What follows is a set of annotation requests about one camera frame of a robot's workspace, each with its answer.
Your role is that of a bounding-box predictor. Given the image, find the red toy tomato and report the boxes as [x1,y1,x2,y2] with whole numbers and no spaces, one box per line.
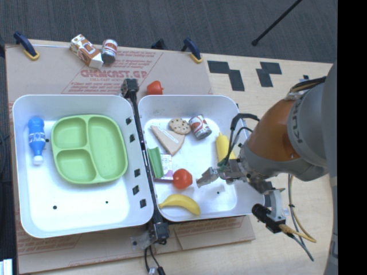
[172,168,194,190]

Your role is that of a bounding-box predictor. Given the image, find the red and white can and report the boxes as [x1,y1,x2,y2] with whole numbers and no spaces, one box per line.
[188,113,213,140]
[100,38,119,65]

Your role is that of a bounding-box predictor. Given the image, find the brown cardboard board red print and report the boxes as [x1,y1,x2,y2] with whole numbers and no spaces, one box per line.
[3,38,256,275]

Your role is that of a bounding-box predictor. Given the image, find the yellow mustard bottle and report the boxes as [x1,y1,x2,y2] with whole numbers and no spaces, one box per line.
[215,131,237,163]

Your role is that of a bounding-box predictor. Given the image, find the brown chocolate chip biscuit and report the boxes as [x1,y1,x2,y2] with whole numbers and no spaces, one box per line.
[168,117,192,135]

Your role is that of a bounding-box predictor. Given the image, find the black cylinder on white bracket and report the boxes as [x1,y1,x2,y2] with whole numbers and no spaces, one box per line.
[251,188,288,234]

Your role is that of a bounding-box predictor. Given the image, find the black block with wires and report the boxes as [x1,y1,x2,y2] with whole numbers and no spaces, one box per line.
[151,221,170,241]
[120,78,140,97]

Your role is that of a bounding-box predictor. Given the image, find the white plastic tray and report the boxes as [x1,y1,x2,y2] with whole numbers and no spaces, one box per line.
[138,94,266,223]
[11,93,155,239]

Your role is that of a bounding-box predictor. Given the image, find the blue plastic bottle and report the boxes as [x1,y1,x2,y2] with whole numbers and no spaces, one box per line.
[27,116,47,166]

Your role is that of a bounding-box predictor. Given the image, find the green toy celery stick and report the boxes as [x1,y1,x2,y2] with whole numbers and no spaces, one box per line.
[147,146,165,179]

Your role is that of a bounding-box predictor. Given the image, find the yellow banana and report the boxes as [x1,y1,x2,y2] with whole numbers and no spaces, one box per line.
[158,193,202,217]

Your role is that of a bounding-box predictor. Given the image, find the beige toy sandwich slice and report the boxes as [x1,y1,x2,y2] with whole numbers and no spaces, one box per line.
[150,124,186,157]

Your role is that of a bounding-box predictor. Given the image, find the orange toy pepper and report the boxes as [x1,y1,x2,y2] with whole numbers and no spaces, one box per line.
[146,80,165,96]

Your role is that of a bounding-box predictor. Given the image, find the green divided plate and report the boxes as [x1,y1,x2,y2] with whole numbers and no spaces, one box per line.
[50,113,129,186]

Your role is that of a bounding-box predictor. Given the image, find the brown and white carton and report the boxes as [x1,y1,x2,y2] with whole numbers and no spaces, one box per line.
[69,33,104,70]

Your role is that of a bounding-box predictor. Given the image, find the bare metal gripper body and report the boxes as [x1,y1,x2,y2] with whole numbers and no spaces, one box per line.
[218,158,250,186]

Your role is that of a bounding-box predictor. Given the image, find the thin black rod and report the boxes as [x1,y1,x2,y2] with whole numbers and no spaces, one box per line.
[129,92,162,226]

